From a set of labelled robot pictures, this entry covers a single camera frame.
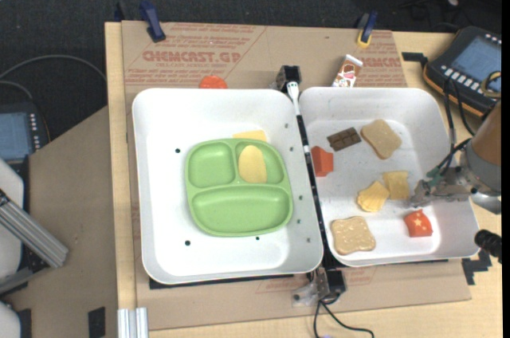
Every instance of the wooden table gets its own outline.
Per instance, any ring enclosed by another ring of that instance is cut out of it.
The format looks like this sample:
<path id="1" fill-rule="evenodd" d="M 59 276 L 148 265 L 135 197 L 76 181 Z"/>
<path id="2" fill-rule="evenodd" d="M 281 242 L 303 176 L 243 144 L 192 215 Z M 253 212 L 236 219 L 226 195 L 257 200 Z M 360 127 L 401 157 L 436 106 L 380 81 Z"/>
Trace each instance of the wooden table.
<path id="1" fill-rule="evenodd" d="M 453 38 L 449 33 L 394 33 L 398 51 L 424 53 L 434 58 Z M 112 191 L 116 239 L 116 275 L 119 309 L 137 307 L 133 238 L 131 229 L 131 196 L 129 191 L 128 147 L 126 144 L 126 105 L 124 98 L 123 47 L 120 23 L 105 24 L 106 62 L 108 73 L 108 107 L 112 152 Z M 421 67 L 416 62 L 403 62 L 410 87 L 430 91 L 423 82 Z M 459 141 L 468 137 L 457 110 L 453 118 Z M 477 126 L 475 120 L 470 122 Z M 481 229 L 500 234 L 501 216 L 478 206 L 473 207 Z M 382 309 L 339 315 L 347 325 L 370 328 L 378 338 L 397 336 L 443 337 L 463 336 L 496 338 L 503 336 L 502 266 L 493 260 L 488 272 L 476 273 L 476 285 L 470 288 L 473 299 L 441 305 L 421 305 L 406 308 Z M 325 315 L 319 316 L 320 334 L 332 336 L 367 336 L 342 329 Z M 299 316 L 275 320 L 259 320 L 236 324 L 169 329 L 151 332 L 151 337 L 310 337 L 313 336 L 312 317 Z"/>

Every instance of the device screen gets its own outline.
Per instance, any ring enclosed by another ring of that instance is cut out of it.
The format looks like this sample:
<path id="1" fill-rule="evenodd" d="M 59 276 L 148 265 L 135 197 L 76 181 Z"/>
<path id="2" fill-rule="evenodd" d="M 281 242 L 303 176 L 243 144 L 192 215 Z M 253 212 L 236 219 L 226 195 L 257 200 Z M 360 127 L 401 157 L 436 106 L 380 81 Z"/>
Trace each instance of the device screen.
<path id="1" fill-rule="evenodd" d="M 501 71 L 501 47 L 477 36 L 453 61 L 452 67 L 477 81 L 483 81 L 490 73 Z M 500 92 L 501 78 L 491 81 L 488 88 Z"/>
<path id="2" fill-rule="evenodd" d="M 33 152 L 24 112 L 0 113 L 0 157 L 5 161 L 23 159 Z"/>

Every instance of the orange object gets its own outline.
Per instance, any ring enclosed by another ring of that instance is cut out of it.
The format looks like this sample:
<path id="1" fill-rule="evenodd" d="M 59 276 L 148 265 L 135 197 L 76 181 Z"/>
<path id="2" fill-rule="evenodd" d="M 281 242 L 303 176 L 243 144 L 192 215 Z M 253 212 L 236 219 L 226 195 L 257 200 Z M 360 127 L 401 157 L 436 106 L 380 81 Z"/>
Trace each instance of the orange object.
<path id="1" fill-rule="evenodd" d="M 218 76 L 205 76 L 200 84 L 198 85 L 199 88 L 228 88 L 226 85 L 226 82 Z"/>
<path id="2" fill-rule="evenodd" d="M 422 238 L 424 236 L 430 236 L 433 233 L 430 220 L 425 216 L 422 209 L 408 214 L 404 218 L 404 222 L 412 238 Z"/>
<path id="3" fill-rule="evenodd" d="M 312 161 L 316 176 L 326 176 L 333 171 L 333 154 L 321 147 L 312 148 Z"/>

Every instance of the brown chocolate bar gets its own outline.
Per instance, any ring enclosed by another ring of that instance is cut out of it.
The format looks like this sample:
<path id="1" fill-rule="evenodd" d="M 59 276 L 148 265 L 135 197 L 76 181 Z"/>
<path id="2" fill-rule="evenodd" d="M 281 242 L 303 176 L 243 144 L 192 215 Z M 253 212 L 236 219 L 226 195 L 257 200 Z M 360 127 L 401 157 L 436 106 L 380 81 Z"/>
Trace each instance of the brown chocolate bar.
<path id="1" fill-rule="evenodd" d="M 348 128 L 347 130 L 343 130 L 329 136 L 328 141 L 331 148 L 335 151 L 340 151 L 354 145 L 355 143 L 361 143 L 361 138 L 354 128 Z"/>

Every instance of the green plate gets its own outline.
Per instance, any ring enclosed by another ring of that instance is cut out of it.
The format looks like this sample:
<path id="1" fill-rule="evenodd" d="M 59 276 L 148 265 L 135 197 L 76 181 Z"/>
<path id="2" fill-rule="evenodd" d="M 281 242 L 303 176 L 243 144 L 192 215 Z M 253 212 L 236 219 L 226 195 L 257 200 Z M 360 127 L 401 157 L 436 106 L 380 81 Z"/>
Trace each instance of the green plate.
<path id="1" fill-rule="evenodd" d="M 253 145 L 262 151 L 267 183 L 247 183 L 237 161 Z M 292 192 L 284 161 L 275 147 L 259 140 L 212 140 L 186 157 L 186 192 L 193 220 L 214 236 L 273 232 L 292 216 Z"/>

